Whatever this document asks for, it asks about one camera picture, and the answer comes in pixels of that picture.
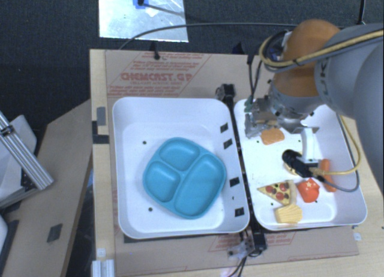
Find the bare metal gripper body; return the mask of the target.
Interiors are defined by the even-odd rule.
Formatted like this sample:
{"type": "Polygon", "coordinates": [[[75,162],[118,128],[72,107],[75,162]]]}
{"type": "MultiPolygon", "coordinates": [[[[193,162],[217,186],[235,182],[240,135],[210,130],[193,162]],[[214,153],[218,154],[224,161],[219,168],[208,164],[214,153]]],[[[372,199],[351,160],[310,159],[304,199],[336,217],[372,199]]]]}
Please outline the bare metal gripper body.
{"type": "Polygon", "coordinates": [[[255,123],[262,124],[262,132],[271,128],[283,128],[288,133],[300,133],[305,128],[301,121],[309,116],[309,112],[284,106],[277,98],[264,97],[253,103],[250,115],[255,123]]]}

